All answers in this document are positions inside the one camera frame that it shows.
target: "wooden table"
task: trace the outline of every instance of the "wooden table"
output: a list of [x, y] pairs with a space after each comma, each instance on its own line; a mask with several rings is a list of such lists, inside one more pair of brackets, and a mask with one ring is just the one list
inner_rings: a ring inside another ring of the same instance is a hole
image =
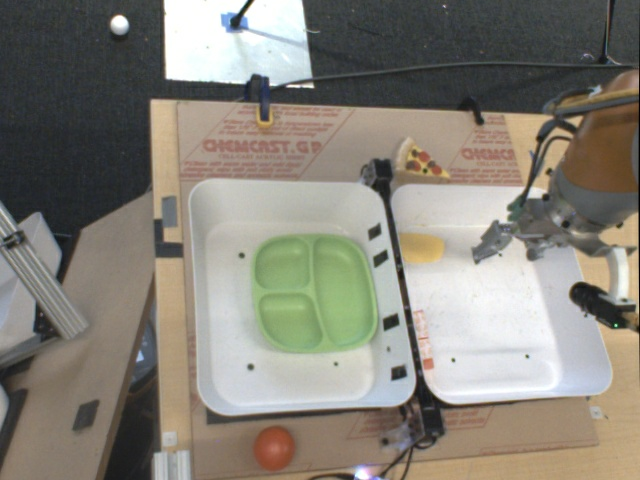
[[[529, 168], [529, 150], [538, 128], [547, 118], [540, 115], [505, 115], [523, 177]], [[154, 101], [151, 107], [152, 157], [154, 186], [154, 218], [162, 219], [163, 199], [180, 194], [177, 112], [175, 101]], [[547, 165], [553, 166], [562, 148], [553, 147]], [[546, 177], [537, 185], [544, 188]], [[164, 228], [164, 243], [182, 242], [180, 198], [177, 222]], [[636, 244], [637, 215], [620, 230], [604, 235], [605, 241]], [[598, 286], [608, 286], [608, 271], [604, 260], [580, 257], [584, 278]], [[630, 296], [638, 300], [638, 254], [631, 258], [632, 286]], [[184, 265], [181, 258], [159, 257], [156, 260], [158, 300], [158, 342], [160, 379], [160, 424], [173, 435], [163, 443], [163, 450], [188, 450], [192, 446], [188, 343], [185, 332]], [[596, 421], [600, 445], [590, 448], [555, 450], [490, 457], [461, 458], [417, 462], [408, 478], [452, 479], [605, 479], [633, 478], [637, 474], [635, 452], [640, 445], [640, 384], [638, 379], [638, 335], [630, 331], [610, 331], [602, 334], [613, 366], [611, 388], [590, 401], [599, 407], [603, 417]], [[308, 472], [271, 478], [302, 480]]]

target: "green plate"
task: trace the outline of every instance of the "green plate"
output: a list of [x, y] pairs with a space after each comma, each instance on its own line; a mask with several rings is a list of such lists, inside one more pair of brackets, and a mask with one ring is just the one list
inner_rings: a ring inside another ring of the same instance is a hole
[[362, 250], [336, 235], [286, 235], [260, 245], [252, 264], [260, 330], [286, 352], [360, 347], [378, 325], [373, 280]]

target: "white ball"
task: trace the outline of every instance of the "white ball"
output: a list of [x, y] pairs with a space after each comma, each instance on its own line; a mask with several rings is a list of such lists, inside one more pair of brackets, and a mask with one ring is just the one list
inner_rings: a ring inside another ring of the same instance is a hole
[[118, 14], [111, 18], [111, 32], [117, 36], [124, 36], [129, 32], [129, 20], [122, 14]]

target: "pizza slice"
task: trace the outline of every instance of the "pizza slice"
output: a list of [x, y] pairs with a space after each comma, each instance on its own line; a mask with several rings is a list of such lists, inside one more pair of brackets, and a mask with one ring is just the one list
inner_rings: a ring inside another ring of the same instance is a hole
[[420, 148], [411, 137], [407, 137], [396, 155], [396, 171], [405, 171], [417, 176], [440, 178], [448, 180], [449, 173], [445, 171], [429, 153]]

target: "tomato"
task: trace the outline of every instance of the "tomato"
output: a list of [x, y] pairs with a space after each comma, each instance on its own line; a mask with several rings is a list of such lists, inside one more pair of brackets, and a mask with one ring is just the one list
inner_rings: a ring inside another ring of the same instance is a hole
[[253, 455], [267, 471], [286, 468], [295, 451], [296, 445], [289, 431], [278, 426], [262, 430], [253, 443]]

